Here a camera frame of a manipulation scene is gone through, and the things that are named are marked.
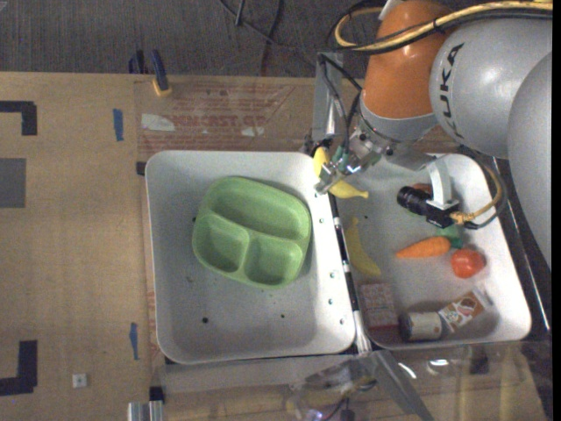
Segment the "green divided plate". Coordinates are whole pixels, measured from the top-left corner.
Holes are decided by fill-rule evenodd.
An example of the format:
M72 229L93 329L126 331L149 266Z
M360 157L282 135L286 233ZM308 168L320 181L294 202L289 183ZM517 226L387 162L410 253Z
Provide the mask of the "green divided plate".
M193 251L208 269L262 289L291 283L302 268L311 217L296 196L261 182L227 177L201 201Z

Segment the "food can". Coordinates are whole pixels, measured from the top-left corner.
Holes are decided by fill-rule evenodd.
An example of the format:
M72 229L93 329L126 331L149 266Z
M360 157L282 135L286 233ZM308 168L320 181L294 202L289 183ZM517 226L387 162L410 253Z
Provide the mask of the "food can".
M400 335L404 341L437 340L443 331L443 320L437 312L409 312L400 316Z

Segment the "floor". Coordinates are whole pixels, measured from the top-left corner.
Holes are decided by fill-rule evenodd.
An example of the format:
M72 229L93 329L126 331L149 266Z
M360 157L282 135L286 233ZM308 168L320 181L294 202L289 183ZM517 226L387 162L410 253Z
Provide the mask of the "floor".
M127 73L138 49L155 48L173 74L313 76L316 53L333 47L330 27L362 0L246 0L236 26L239 1L0 0L0 70ZM459 10L499 0L435 1ZM372 38L369 24L353 34ZM365 61L344 58L357 77Z

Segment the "metal bracket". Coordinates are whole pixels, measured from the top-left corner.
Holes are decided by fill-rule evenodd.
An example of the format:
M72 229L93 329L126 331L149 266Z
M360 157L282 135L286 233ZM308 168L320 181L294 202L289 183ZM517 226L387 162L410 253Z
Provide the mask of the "metal bracket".
M324 53L326 57L342 65L343 55L340 53ZM330 139L339 134L337 131L338 114L334 107L333 98L322 77L323 70L316 64L316 83L314 86L314 119L312 123L312 140L319 142ZM336 89L341 86L342 74L334 67L327 68L327 78L333 83Z
M128 421L164 421L162 401L149 403L129 403Z

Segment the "toy banana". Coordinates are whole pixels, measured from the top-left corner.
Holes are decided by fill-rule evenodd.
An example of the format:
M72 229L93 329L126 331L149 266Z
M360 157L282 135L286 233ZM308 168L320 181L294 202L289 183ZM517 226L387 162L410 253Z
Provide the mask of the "toy banana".
M329 161L330 157L328 156L327 151L322 146L319 146L314 153L314 172L317 177L319 177L322 171L322 165L328 163ZM354 196L368 198L367 191L358 190L356 187L345 181L337 182L330 188L329 192L337 198L352 198Z
M351 264L364 275L381 277L380 268L362 248L359 236L359 221L356 217L352 218L351 225L344 230L344 239Z

